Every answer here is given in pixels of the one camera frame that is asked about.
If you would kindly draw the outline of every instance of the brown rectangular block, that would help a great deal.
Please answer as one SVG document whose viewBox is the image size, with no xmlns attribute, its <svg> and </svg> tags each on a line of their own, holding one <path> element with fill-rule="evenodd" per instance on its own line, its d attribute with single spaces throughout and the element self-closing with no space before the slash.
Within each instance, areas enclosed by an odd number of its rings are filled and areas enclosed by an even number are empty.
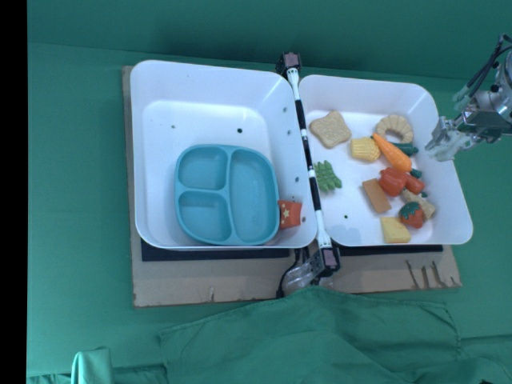
<svg viewBox="0 0 512 384">
<path fill-rule="evenodd" d="M 377 179 L 369 179 L 368 181 L 363 181 L 362 187 L 364 188 L 366 194 L 368 195 L 368 199 L 378 214 L 391 209 L 390 201 L 387 200 L 387 196 L 382 190 L 381 186 L 378 184 Z"/>
</svg>

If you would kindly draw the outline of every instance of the green wall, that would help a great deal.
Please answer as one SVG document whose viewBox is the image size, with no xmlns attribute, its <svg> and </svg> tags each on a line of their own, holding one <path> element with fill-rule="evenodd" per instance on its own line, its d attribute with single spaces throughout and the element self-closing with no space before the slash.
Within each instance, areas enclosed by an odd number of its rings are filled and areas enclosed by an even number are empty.
<svg viewBox="0 0 512 384">
<path fill-rule="evenodd" d="M 511 0 L 27 0 L 29 42 L 469 79 Z"/>
</svg>

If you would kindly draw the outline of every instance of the green cloth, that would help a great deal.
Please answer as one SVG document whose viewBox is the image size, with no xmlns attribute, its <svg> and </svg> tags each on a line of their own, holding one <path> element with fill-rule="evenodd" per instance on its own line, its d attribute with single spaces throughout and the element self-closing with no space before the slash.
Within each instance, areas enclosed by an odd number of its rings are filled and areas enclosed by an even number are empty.
<svg viewBox="0 0 512 384">
<path fill-rule="evenodd" d="M 172 326 L 160 337 L 169 383 L 512 382 L 511 365 L 465 354 L 442 304 L 318 286 Z M 510 341 L 501 348 L 512 354 Z"/>
</svg>

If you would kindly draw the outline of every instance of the orange carrot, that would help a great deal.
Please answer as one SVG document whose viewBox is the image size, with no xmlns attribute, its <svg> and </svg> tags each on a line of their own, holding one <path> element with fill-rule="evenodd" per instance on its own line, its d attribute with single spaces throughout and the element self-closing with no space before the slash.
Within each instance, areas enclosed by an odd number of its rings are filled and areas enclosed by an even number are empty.
<svg viewBox="0 0 512 384">
<path fill-rule="evenodd" d="M 393 168 L 402 172 L 410 172 L 413 165 L 407 155 L 377 133 L 374 133 L 372 138 Z"/>
</svg>

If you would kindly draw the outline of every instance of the yellow cheese block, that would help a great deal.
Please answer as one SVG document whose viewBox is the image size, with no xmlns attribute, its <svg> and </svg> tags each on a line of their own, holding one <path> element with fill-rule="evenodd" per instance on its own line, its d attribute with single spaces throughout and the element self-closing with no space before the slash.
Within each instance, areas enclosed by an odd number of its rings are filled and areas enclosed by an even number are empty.
<svg viewBox="0 0 512 384">
<path fill-rule="evenodd" d="M 408 243 L 410 240 L 410 233 L 400 219 L 383 217 L 381 225 L 386 243 Z"/>
</svg>

